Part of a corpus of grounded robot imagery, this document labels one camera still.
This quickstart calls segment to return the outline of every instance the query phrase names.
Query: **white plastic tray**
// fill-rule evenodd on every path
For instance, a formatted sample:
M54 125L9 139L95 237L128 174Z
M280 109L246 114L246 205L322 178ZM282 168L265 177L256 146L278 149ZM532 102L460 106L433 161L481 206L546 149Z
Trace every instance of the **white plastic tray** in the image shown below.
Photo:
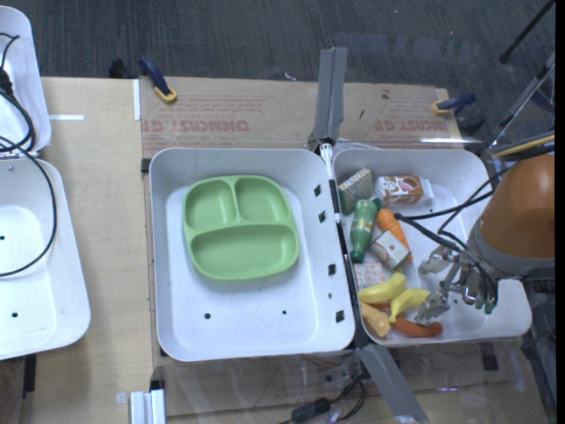
M192 265L183 195L199 180L231 174L267 176L286 193L300 239L298 260L288 270L226 283ZM149 177L157 334L168 355L219 360L331 352L350 343L355 322L328 176L318 156L303 149L171 148L154 157Z
M484 164L478 157L462 149L347 149L335 156L334 172L337 183L343 182L361 168L369 168L373 179L388 174L417 174L432 183L434 199L432 206L415 204L395 207L405 216L429 214L452 208L466 201L487 179ZM473 224L480 217L486 201L462 211L446 228L461 240L467 240ZM353 215L343 216L344 231L349 235ZM438 216L418 222L436 232L449 216ZM429 273L422 276L418 266L428 259L437 247L431 239L420 234L408 224L401 223L408 239L413 262L402 265L406 275L407 287L422 287L435 292L447 270L440 274ZM365 262L379 261L370 251L365 253ZM522 283L516 280L503 280L499 284L499 301L490 315L483 310L466 305L461 296L450 294L451 308L439 319L444 327L437 337L406 337L393 329L386 338L380 338L370 329L365 329L371 338L382 345L421 345L476 340L497 337L517 337L531 326L531 308ZM418 310L405 316L412 318Z
M10 46L4 69L19 102L34 123L34 151L49 144L51 128L27 17L0 6L0 32L19 35ZM0 36L0 51L9 38ZM26 125L19 112L0 98L0 134L21 140ZM39 160L54 187L57 228L54 243L37 263L0 277L0 360L69 345L90 323L90 306L79 251L58 171ZM53 225L47 181L31 160L0 156L0 273L23 267L47 245Z

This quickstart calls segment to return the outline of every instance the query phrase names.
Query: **gray carpet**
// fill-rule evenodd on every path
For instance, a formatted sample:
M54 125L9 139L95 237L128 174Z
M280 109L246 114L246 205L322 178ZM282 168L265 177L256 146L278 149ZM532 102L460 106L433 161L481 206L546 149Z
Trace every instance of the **gray carpet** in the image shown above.
M349 48L348 81L474 94L488 138L555 48L548 0L0 0L30 18L41 74L108 77L147 56L170 76L318 78L321 49ZM530 117L531 130L548 130Z

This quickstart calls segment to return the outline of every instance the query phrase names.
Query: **yellow banana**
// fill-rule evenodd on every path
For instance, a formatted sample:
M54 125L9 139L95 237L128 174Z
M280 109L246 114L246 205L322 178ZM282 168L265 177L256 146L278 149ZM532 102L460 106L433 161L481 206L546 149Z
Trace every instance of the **yellow banana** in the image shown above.
M372 284L359 291L358 297L365 303L386 303L406 288L406 276L396 271L382 283Z
M377 335L385 337L390 331L390 322L388 317L381 310L371 305L367 305L362 301L359 302L361 306L361 315L365 318L365 322L375 330Z
M390 323L396 322L396 317L411 307L418 307L426 300L430 292L419 287L404 289L399 295L390 300Z

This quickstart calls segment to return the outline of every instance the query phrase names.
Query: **table surface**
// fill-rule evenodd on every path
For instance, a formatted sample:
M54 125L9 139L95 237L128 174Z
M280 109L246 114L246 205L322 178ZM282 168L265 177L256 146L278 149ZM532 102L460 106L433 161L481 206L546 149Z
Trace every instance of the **table surface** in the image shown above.
M92 320L75 344L37 354L35 391L23 401L20 423L126 423L128 394L148 391L155 351L134 81L47 77L42 83L49 114L60 117L51 121L51 143L41 158L52 163L64 181ZM428 390L419 392L417 399L435 423L541 422L545 413L530 365L519 351L516 356L514 381L449 394ZM375 416L382 416L379 422L397 422L382 397L372 397L351 422L369 422ZM169 421L288 418L288 409L282 407Z

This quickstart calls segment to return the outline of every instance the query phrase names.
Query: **green bottle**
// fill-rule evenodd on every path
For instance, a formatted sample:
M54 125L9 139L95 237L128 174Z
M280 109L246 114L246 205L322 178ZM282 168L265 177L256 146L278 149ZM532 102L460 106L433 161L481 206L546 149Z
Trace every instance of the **green bottle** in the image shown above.
M359 200L355 205L355 214L351 223L351 260L363 262L365 249L373 238L374 216L377 213L377 204L371 200Z

